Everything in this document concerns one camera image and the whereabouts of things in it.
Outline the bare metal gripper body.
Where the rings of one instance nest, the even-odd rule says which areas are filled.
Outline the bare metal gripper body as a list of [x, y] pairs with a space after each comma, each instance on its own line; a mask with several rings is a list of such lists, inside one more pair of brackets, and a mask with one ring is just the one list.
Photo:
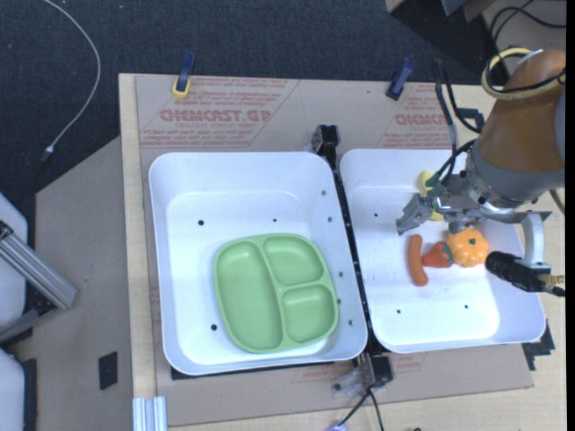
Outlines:
[[501, 194], [481, 176], [452, 174], [430, 191], [431, 205], [447, 222], [470, 223], [480, 218], [509, 222], [523, 201]]

